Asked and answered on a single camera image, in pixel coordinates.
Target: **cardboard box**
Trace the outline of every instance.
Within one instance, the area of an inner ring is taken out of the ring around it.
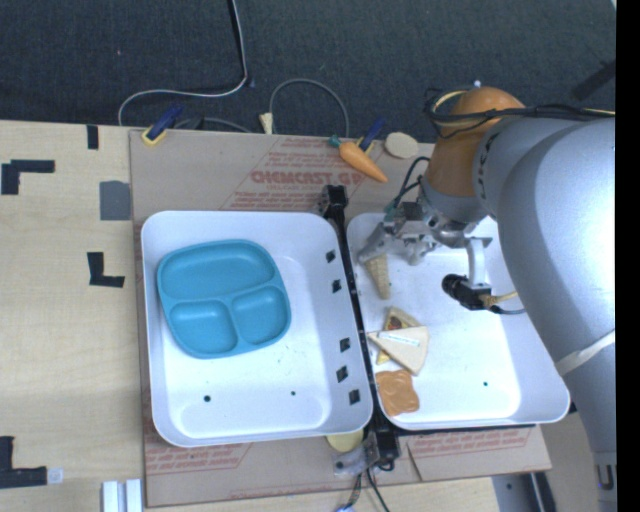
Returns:
[[[398,193],[412,160],[371,157],[387,173],[381,184],[351,169],[316,137],[171,131],[156,147],[130,132],[139,341],[143,389],[146,503],[149,507],[350,489],[336,476],[324,438],[178,448],[151,419],[140,229],[164,210],[318,211],[324,185],[344,185],[347,222],[379,212]],[[421,144],[428,156],[431,145]],[[424,167],[416,169],[424,172]],[[400,438],[401,457],[380,485],[542,471],[550,462],[538,426],[441,432]]]

